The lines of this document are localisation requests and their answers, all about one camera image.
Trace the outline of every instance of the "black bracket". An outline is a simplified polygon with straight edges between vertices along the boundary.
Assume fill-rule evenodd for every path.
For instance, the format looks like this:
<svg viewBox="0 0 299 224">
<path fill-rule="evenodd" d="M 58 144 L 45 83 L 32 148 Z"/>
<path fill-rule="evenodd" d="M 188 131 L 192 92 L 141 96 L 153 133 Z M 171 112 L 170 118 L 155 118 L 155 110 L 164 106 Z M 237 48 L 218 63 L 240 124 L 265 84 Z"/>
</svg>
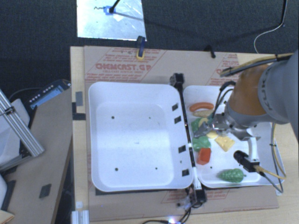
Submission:
<svg viewBox="0 0 299 224">
<path fill-rule="evenodd" d="M 76 102 L 72 103 L 72 113 L 73 113 L 73 120 L 86 120 L 86 114 L 77 113 Z"/>
<path fill-rule="evenodd" d="M 213 50 L 211 45 L 207 45 L 206 48 L 204 48 L 204 51 L 210 51 L 211 52 L 211 57 L 216 58 L 216 55 L 215 55 L 214 50 Z"/>
</svg>

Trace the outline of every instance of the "light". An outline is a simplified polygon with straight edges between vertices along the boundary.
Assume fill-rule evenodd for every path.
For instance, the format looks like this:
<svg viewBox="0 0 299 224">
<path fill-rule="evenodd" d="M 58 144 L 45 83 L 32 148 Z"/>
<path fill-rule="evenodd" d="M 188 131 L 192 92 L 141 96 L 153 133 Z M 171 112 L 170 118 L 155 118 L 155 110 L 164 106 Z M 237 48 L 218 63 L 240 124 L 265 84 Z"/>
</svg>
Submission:
<svg viewBox="0 0 299 224">
<path fill-rule="evenodd" d="M 171 223 L 171 224 L 177 224 L 176 220 L 174 220 L 173 218 L 170 218 L 168 220 L 168 223 Z"/>
</svg>

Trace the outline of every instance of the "toy food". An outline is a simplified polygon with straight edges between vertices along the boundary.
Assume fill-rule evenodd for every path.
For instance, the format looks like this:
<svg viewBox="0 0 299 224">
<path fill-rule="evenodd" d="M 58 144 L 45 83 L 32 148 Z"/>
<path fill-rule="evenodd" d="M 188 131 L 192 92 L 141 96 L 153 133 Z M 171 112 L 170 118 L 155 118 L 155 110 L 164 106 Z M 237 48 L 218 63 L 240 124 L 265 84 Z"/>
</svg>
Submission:
<svg viewBox="0 0 299 224">
<path fill-rule="evenodd" d="M 200 136 L 198 139 L 192 139 L 192 146 L 195 152 L 199 152 L 201 148 L 208 148 L 211 147 L 211 143 L 207 136 Z"/>
<path fill-rule="evenodd" d="M 194 120 L 193 122 L 191 122 L 191 129 L 193 131 L 193 133 L 195 133 L 196 131 L 198 131 L 198 125 L 199 122 L 202 118 L 197 118 L 196 120 Z"/>
<path fill-rule="evenodd" d="M 212 103 L 209 103 L 209 102 L 199 102 L 199 103 L 195 103 L 195 104 L 193 104 L 189 107 L 189 110 L 191 112 L 194 112 L 194 111 L 199 110 L 199 109 L 212 110 L 212 109 L 214 109 L 214 105 Z"/>
<path fill-rule="evenodd" d="M 227 152 L 235 143 L 235 141 L 229 138 L 228 136 L 219 136 L 215 139 L 215 141 L 225 152 Z"/>
<path fill-rule="evenodd" d="M 215 130 L 212 130 L 206 134 L 209 139 L 215 139 L 218 136 L 218 133 Z"/>
<path fill-rule="evenodd" d="M 217 177 L 227 182 L 241 182 L 243 180 L 244 173 L 239 168 L 228 169 L 219 173 Z"/>
<path fill-rule="evenodd" d="M 201 165 L 205 165 L 207 163 L 209 163 L 211 158 L 211 149 L 208 148 L 201 148 L 199 153 L 198 153 L 198 157 L 197 157 L 197 163 L 201 164 Z"/>
<path fill-rule="evenodd" d="M 196 117 L 207 118 L 212 112 L 213 112 L 213 110 L 200 110 L 200 111 L 193 112 L 193 115 Z"/>
</svg>

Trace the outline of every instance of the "black connector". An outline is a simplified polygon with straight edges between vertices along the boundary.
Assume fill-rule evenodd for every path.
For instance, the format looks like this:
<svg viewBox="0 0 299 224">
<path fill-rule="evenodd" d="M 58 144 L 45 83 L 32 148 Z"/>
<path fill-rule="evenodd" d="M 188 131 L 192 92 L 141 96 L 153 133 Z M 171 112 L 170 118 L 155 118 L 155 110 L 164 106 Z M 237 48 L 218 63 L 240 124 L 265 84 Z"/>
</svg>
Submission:
<svg viewBox="0 0 299 224">
<path fill-rule="evenodd" d="M 204 189 L 195 190 L 195 194 L 196 194 L 196 200 L 197 200 L 196 204 L 203 204 L 206 202 L 206 192 Z"/>
<path fill-rule="evenodd" d="M 185 82 L 184 74 L 182 73 L 174 73 L 172 77 L 170 77 L 170 85 L 174 88 L 178 88 L 178 86 L 182 86 Z"/>
<path fill-rule="evenodd" d="M 252 162 L 251 160 L 249 160 L 248 155 L 240 150 L 235 151 L 234 158 L 237 160 L 238 163 L 243 165 L 243 168 L 245 170 L 247 170 L 250 173 L 256 172 L 254 166 L 260 164 L 260 162 Z"/>
</svg>

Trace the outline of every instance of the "white plastic tray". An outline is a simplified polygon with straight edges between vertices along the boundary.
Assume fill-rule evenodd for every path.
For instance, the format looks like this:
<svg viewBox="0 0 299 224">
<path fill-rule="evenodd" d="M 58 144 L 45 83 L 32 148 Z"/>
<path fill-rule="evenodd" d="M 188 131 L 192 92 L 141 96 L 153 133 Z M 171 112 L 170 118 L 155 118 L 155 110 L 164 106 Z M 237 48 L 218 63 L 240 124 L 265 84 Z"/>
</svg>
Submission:
<svg viewBox="0 0 299 224">
<path fill-rule="evenodd" d="M 183 189 L 192 183 L 184 118 L 175 88 L 98 82 L 89 89 L 89 108 L 96 188 L 106 192 Z"/>
<path fill-rule="evenodd" d="M 228 100 L 230 93 L 226 95 L 224 101 Z M 188 86 L 184 90 L 184 100 L 186 106 L 186 113 L 189 125 L 196 118 L 189 111 L 189 107 L 197 102 L 209 102 L 215 104 L 217 96 L 219 94 L 219 87 L 217 86 Z M 225 105 L 222 103 L 218 108 L 216 113 L 224 112 Z M 260 123 L 256 128 L 248 129 L 248 132 L 253 136 L 260 136 L 261 139 L 257 141 L 257 152 L 260 159 L 260 166 L 266 170 L 275 173 L 275 167 L 273 164 L 273 159 L 271 155 L 271 125 L 270 123 Z M 211 142 L 211 158 L 210 162 L 206 165 L 197 164 L 197 172 L 199 180 L 202 184 L 209 188 L 227 188 L 227 187 L 241 187 L 241 186 L 257 186 L 257 185 L 271 185 L 265 178 L 261 177 L 257 173 L 249 173 L 245 169 L 239 166 L 237 161 L 234 159 L 234 152 L 241 150 L 248 154 L 249 146 L 246 141 L 239 141 L 234 135 L 228 135 L 231 139 L 235 141 L 235 144 L 227 151 L 223 149 L 214 141 L 214 139 L 209 139 Z M 281 162 L 279 151 L 277 150 L 278 159 Z M 243 170 L 246 177 L 241 183 L 230 183 L 217 178 L 217 174 L 225 169 L 240 168 Z M 278 184 L 277 178 L 268 175 L 268 177 L 275 183 Z"/>
</svg>

